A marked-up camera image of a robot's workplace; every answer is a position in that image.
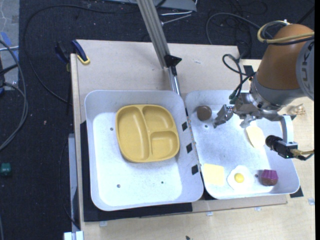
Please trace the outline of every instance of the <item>wooden table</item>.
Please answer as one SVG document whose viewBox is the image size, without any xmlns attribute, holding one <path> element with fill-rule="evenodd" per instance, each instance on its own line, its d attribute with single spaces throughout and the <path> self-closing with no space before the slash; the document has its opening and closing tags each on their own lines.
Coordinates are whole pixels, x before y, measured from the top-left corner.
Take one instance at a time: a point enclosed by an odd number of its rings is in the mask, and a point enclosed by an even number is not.
<svg viewBox="0 0 320 240">
<path fill-rule="evenodd" d="M 80 229 L 85 240 L 287 240 L 315 239 L 314 157 L 295 160 L 304 196 L 256 196 L 228 200 L 199 200 L 193 212 L 85 222 L 81 164 L 80 124 L 86 120 L 84 100 L 93 90 L 169 90 L 167 71 L 160 67 L 152 43 L 78 40 L 90 58 L 83 65 L 71 54 L 71 78 Z M 233 90 L 239 75 L 228 70 L 224 54 L 239 56 L 236 46 L 170 43 L 172 55 L 182 58 L 177 65 L 181 96 L 198 90 Z M 258 69 L 260 60 L 243 60 Z M 294 141 L 301 150 L 314 149 L 314 102 L 299 98 L 291 105 L 303 104 L 306 114 L 293 120 Z M 285 113 L 291 105 L 283 109 Z"/>
</svg>

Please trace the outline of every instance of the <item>dark background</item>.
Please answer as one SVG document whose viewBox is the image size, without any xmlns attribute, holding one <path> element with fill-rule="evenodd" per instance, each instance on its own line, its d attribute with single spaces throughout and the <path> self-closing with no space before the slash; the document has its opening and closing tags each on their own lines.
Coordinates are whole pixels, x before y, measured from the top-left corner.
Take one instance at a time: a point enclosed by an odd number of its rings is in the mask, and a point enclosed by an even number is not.
<svg viewBox="0 0 320 240">
<path fill-rule="evenodd" d="M 230 13 L 258 26 L 287 19 L 314 30 L 315 12 L 308 13 L 314 6 L 315 0 L 199 0 L 197 12 L 165 24 L 163 29 L 168 43 L 209 45 L 208 18 Z M 160 8 L 158 12 L 173 10 Z M 178 17 L 160 19 L 165 22 Z M 212 18 L 208 35 L 214 45 L 237 45 L 240 54 L 248 59 L 261 59 L 266 49 L 257 40 L 256 28 L 229 15 Z M 55 45 L 62 41 L 73 52 L 70 41 L 74 39 L 150 42 L 137 5 L 95 0 L 20 0 L 19 62 L 29 112 L 15 139 L 0 152 L 0 163 L 11 163 L 13 171 L 12 177 L 0 177 L 0 215 L 6 240 L 58 240 L 72 230 L 62 203 L 63 200 L 70 207 L 68 148 L 64 149 L 64 145 L 73 130 L 72 107 L 51 92 L 68 99 L 70 75 L 56 56 Z M 108 54 L 105 57 L 108 65 Z M 22 109 L 23 99 L 16 91 L 0 97 L 0 143 L 18 125 Z"/>
</svg>

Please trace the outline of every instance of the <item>egg yolk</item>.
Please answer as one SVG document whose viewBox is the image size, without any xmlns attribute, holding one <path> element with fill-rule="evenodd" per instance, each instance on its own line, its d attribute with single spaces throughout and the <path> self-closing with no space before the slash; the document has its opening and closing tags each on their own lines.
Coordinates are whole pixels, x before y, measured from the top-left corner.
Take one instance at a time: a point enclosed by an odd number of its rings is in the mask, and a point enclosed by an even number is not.
<svg viewBox="0 0 320 240">
<path fill-rule="evenodd" d="M 234 175 L 234 180 L 238 183 L 242 183 L 245 180 L 245 177 L 241 173 L 236 173 Z"/>
</svg>

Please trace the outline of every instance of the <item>yellow divided plate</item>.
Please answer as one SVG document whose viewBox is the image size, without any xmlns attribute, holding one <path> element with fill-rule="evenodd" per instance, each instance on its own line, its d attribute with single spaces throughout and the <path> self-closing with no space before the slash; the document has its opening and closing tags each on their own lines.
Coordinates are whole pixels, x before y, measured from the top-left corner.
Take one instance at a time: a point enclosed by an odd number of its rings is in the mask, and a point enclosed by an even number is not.
<svg viewBox="0 0 320 240">
<path fill-rule="evenodd" d="M 116 113 L 115 130 L 121 154 L 131 162 L 163 161 L 180 148 L 175 120 L 163 106 L 124 106 Z"/>
</svg>

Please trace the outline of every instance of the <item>fried egg toy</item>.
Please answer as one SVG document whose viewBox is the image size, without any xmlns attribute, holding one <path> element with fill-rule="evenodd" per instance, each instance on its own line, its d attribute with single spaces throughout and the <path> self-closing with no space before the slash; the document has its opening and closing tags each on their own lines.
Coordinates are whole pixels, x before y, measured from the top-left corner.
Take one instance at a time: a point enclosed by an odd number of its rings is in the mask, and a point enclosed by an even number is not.
<svg viewBox="0 0 320 240">
<path fill-rule="evenodd" d="M 255 176 L 244 165 L 238 165 L 228 175 L 226 181 L 235 191 L 245 191 L 252 188 Z"/>
</svg>

